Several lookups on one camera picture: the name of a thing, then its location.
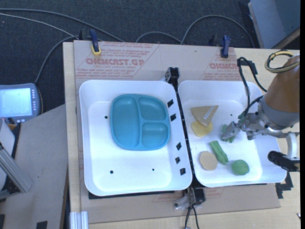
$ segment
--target blue plate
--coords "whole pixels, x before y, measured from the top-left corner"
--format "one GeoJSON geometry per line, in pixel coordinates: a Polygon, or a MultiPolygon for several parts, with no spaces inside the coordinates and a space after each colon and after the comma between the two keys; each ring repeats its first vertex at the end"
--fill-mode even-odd
{"type": "Polygon", "coordinates": [[[164,147],[171,128],[167,108],[159,99],[141,94],[124,94],[112,102],[111,133],[114,141],[129,150],[164,147]]]}

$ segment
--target handheld monitor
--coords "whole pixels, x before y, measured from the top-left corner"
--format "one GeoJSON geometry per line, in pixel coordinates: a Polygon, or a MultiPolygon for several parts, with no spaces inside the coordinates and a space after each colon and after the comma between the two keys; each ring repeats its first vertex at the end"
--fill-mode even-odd
{"type": "Polygon", "coordinates": [[[35,84],[0,85],[0,117],[20,123],[40,113],[41,99],[35,84]]]}

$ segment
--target blue clamp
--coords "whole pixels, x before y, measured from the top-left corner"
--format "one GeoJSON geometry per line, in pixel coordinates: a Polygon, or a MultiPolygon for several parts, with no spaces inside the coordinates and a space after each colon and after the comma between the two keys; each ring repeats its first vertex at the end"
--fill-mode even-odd
{"type": "Polygon", "coordinates": [[[95,56],[99,56],[102,53],[102,51],[99,46],[99,42],[97,40],[95,30],[90,30],[90,36],[92,40],[92,45],[91,45],[92,52],[95,56]]]}
{"type": "Polygon", "coordinates": [[[222,39],[223,48],[220,50],[220,56],[222,58],[228,58],[229,57],[228,51],[229,51],[230,40],[231,40],[231,38],[229,36],[224,35],[224,37],[222,39]]]}

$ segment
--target white tray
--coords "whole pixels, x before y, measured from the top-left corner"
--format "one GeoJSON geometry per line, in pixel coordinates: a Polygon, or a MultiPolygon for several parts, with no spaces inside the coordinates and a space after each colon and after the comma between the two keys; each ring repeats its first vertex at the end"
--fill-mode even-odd
{"type": "Polygon", "coordinates": [[[189,187],[192,172],[176,93],[171,85],[162,81],[89,80],[81,85],[79,94],[84,179],[92,194],[113,196],[189,187]],[[150,95],[166,107],[173,100],[168,113],[175,114],[176,119],[171,121],[166,146],[153,151],[131,151],[116,145],[109,116],[112,101],[122,94],[150,95]]]}
{"type": "MultiPolygon", "coordinates": [[[[260,89],[253,83],[247,83],[250,88],[251,101],[261,96],[260,89]]],[[[226,81],[184,81],[179,85],[179,96],[185,117],[189,137],[195,175],[198,181],[206,187],[222,187],[233,185],[259,184],[281,182],[286,177],[286,171],[274,165],[267,158],[272,150],[279,151],[275,137],[258,135],[249,141],[245,132],[240,132],[232,143],[221,141],[222,126],[231,121],[237,121],[238,115],[247,106],[247,97],[242,82],[226,81]],[[195,121],[191,108],[218,105],[212,118],[213,130],[205,137],[198,137],[192,130],[191,123],[195,121]],[[217,168],[208,171],[202,168],[199,155],[202,151],[212,152],[209,142],[217,140],[228,155],[229,164],[218,163],[217,168]],[[250,172],[237,176],[230,169],[230,163],[237,159],[245,160],[250,172]]],[[[249,112],[257,111],[254,104],[249,112]]]]}

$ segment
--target small screen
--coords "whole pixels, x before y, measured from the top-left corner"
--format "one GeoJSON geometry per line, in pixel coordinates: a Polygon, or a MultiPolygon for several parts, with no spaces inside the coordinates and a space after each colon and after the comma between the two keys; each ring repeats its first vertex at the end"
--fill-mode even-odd
{"type": "Polygon", "coordinates": [[[31,89],[1,89],[0,117],[32,115],[31,89]]]}

